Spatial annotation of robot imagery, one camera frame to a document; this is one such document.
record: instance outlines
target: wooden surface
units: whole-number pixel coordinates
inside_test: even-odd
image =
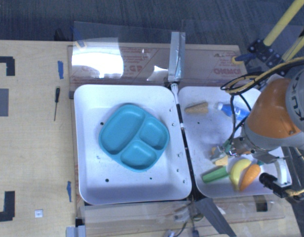
[[[0,40],[0,56],[13,56],[16,76],[7,77],[0,64],[0,88],[9,89],[9,115],[0,117],[0,211],[5,191],[15,191],[15,217],[0,222],[0,236],[65,236],[76,215],[74,150],[67,47],[71,42]],[[59,79],[58,61],[64,63]],[[55,88],[61,87],[56,121]],[[67,182],[71,181],[72,202]],[[43,217],[35,218],[35,210]],[[237,236],[299,237],[291,206],[283,201],[284,218],[231,224]],[[216,236],[200,227],[201,236]],[[164,231],[131,234],[162,236]],[[185,230],[180,236],[190,236]]]

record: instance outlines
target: blue divided dish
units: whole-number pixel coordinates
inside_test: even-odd
[[[126,104],[108,119],[99,133],[101,149],[122,166],[143,172],[167,147],[166,126],[142,108]]]

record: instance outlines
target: black screwdriver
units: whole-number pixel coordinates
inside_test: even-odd
[[[59,96],[60,96],[60,87],[57,87],[55,90],[55,111],[54,111],[54,120],[55,121],[55,116],[57,114],[57,105],[59,102]]]

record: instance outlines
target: yellow banana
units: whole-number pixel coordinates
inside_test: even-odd
[[[234,184],[235,188],[239,189],[239,181],[242,171],[251,164],[249,159],[241,159],[237,161],[231,169],[230,180]]]

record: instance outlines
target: orange carrot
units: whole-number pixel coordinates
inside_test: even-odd
[[[244,174],[240,191],[248,187],[261,172],[261,167],[258,164],[252,164]]]

